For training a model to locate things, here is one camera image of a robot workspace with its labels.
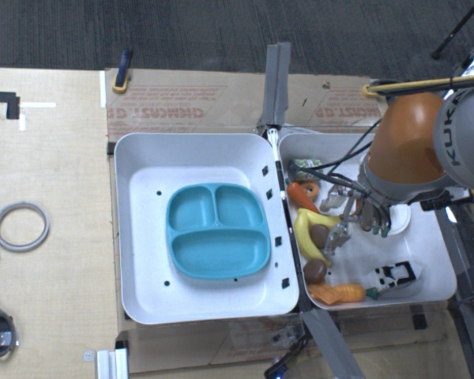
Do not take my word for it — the blue divided plate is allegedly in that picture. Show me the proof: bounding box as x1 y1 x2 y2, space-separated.
165 182 273 281

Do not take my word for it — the green packet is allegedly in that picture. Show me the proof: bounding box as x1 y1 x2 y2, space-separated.
291 157 324 182

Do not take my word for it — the orange doughnut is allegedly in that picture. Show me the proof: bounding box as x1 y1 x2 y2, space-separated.
302 180 321 201

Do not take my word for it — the black cylinder on white bracket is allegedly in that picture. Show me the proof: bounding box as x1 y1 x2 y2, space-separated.
389 187 474 236

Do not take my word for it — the white plastic tray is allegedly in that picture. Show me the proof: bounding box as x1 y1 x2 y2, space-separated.
277 132 458 312
113 132 301 326

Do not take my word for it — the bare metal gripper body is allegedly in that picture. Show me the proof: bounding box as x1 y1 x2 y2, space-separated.
339 183 392 236

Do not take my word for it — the yellow banana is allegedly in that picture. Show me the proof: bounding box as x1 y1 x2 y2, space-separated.
293 207 342 267

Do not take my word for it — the grey ring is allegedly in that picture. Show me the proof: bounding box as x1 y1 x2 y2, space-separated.
0 200 51 253

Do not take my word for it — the brown cardboard board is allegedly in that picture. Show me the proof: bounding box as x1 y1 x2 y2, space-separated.
104 67 450 375

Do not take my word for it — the brown oval toy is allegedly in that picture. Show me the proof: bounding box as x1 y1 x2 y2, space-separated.
303 258 329 285
309 223 330 250

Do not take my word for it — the black and white carton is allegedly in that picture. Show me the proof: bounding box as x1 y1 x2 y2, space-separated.
374 260 424 292

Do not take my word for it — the orange carrot with green top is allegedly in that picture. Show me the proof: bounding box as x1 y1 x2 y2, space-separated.
328 283 381 304

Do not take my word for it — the orange pizza slice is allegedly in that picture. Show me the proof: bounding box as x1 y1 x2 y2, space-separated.
307 281 337 306

